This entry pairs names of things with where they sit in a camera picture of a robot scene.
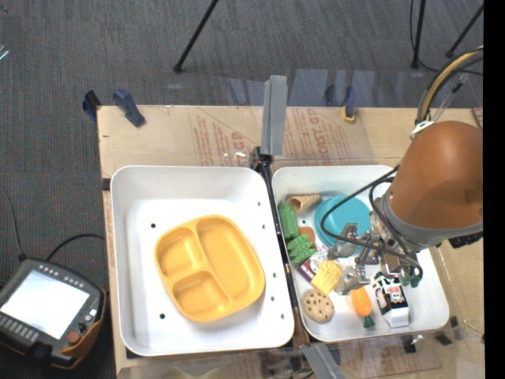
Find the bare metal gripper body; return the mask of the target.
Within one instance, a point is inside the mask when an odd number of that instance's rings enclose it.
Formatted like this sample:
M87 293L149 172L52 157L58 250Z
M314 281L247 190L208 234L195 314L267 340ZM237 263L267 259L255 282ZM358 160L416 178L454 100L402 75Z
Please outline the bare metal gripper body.
M371 227L358 237L362 246L355 266L360 270L365 270L366 265L380 266L386 277L419 276L417 256L406 249L406 244L399 241L400 236L393 234L384 220L377 211L370 212Z

